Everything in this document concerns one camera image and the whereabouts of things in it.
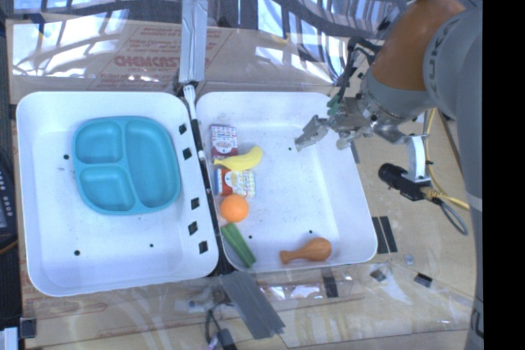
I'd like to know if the yellow banana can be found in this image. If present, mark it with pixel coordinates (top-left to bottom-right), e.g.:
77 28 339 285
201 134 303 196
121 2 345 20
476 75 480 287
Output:
212 145 264 173

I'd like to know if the red and white carton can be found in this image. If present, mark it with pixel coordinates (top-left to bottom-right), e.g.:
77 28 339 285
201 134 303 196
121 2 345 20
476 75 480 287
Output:
209 124 240 161

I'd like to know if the white plastic tray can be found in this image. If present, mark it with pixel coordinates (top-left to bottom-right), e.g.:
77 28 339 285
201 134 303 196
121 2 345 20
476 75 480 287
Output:
15 90 220 298
195 90 379 275

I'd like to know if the green cucumber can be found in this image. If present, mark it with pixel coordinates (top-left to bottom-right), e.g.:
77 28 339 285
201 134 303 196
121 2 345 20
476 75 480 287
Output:
220 221 258 270

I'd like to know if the brown chicken drumstick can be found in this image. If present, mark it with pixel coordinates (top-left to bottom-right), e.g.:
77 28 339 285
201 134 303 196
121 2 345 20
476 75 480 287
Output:
279 236 333 265

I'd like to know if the brown cardboard board red print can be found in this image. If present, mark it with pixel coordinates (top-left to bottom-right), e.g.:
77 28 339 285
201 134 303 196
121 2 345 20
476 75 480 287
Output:
5 17 477 350

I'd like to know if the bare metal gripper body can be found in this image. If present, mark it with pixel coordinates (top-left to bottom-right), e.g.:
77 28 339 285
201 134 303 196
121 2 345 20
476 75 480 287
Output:
327 97 408 151

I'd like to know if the black cylinder on white bracket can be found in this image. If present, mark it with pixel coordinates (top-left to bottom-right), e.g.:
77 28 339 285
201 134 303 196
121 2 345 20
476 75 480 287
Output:
377 134 434 202

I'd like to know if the blue divided plate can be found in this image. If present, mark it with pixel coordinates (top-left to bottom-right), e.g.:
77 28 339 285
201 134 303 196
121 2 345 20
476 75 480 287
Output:
71 115 183 216

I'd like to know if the white and red can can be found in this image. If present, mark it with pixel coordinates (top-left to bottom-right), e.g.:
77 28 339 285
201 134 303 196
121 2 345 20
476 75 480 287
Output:
213 167 258 199

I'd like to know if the orange fruit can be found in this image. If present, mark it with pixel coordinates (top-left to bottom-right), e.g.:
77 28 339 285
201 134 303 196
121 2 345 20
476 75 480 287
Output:
219 193 250 224

